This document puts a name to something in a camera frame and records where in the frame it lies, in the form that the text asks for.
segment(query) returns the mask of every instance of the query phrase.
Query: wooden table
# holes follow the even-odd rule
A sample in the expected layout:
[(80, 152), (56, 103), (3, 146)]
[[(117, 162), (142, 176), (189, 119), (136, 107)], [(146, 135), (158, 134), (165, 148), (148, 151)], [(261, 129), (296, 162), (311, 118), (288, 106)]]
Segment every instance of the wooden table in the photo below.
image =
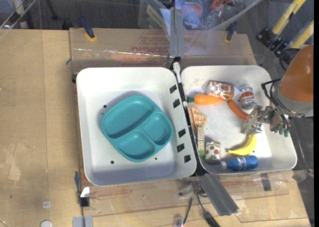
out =
[[(247, 36), (238, 35), (238, 40), (242, 51), (253, 56)], [(143, 200), (160, 200), (160, 192), (149, 195), (145, 189), (165, 184), (164, 189), (177, 181), (128, 185), (131, 192), (126, 198), (113, 195), (79, 207), (74, 182), (80, 165), (79, 133), (70, 58), (68, 31), (12, 30), (0, 41), (0, 227), (39, 226), (45, 219), (54, 227), (67, 227), (73, 217), (85, 215), (94, 215), (95, 227), (172, 226), (175, 215), (184, 217), (187, 200), (148, 210), (131, 207), (120, 214), (116, 208), (133, 206), (137, 200), (142, 205), (147, 204)], [(259, 193), (231, 190), (231, 180), (224, 180), (230, 182), (227, 189), (240, 208), (238, 214), (218, 216), (213, 205), (203, 203), (222, 227), (309, 227), (292, 175), (292, 171), (270, 173), (270, 180), (280, 185), (271, 196), (261, 191), (261, 198)], [(137, 185), (138, 191), (131, 189)], [(174, 189), (165, 196), (176, 196)], [(196, 202), (185, 226), (208, 226)]]

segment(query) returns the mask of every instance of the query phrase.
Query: orange toy sausage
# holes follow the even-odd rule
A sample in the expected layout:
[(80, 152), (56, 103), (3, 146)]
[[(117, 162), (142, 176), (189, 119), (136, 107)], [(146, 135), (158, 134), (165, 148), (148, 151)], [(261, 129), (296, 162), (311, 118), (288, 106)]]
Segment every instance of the orange toy sausage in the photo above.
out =
[(247, 121), (249, 118), (249, 114), (245, 113), (243, 110), (241, 110), (238, 105), (234, 102), (234, 100), (229, 100), (228, 105), (230, 109), (241, 119), (244, 121)]
[(194, 102), (197, 105), (211, 105), (211, 104), (219, 104), (224, 100), (218, 97), (209, 96), (205, 94), (197, 94), (195, 97), (188, 97), (188, 103)]

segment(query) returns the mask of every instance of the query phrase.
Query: metal bracket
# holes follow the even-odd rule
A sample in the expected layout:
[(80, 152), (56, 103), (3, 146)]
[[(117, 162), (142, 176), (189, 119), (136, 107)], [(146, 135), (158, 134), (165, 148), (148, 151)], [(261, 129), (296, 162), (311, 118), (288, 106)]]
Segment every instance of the metal bracket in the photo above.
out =
[(282, 62), (286, 63), (287, 65), (290, 65), (292, 61), (292, 57), (295, 56), (296, 53), (294, 52), (293, 54), (289, 51), (286, 51), (284, 55), (281, 57)]
[(284, 124), (282, 118), (280, 117), (280, 114), (274, 111), (273, 117), (270, 121), (270, 130), (274, 133), (277, 133), (283, 126)]
[(183, 41), (183, 18), (175, 8), (170, 9), (170, 52), (169, 56), (174, 58), (173, 62), (180, 62), (180, 57), (184, 55)]
[(80, 207), (88, 207), (90, 205), (90, 187), (84, 187), (80, 195)]
[(72, 74), (72, 82), (76, 83), (76, 76), (78, 75), (78, 73), (73, 73)]
[(199, 177), (200, 185), (220, 216), (236, 213), (238, 206), (231, 198), (221, 181), (213, 174)]
[(74, 217), (73, 227), (93, 227), (93, 217)]
[(169, 66), (169, 70), (173, 70), (173, 69), (174, 69), (174, 68), (173, 68), (173, 64), (174, 64), (175, 62), (180, 63), (180, 62), (181, 62), (181, 57), (174, 57), (173, 61), (171, 62), (170, 66)]
[(274, 109), (271, 106), (267, 106), (264, 111), (261, 112), (261, 116), (257, 119), (261, 123), (269, 124), (273, 118)]
[(252, 112), (249, 115), (247, 121), (243, 123), (241, 132), (248, 135), (248, 134), (257, 134), (261, 133), (261, 126), (262, 122), (260, 122), (260, 117), (263, 114), (263, 107), (260, 105), (256, 105)]
[(288, 43), (281, 37), (275, 37), (272, 31), (266, 27), (256, 36), (256, 39), (269, 48), (278, 57), (287, 47)]

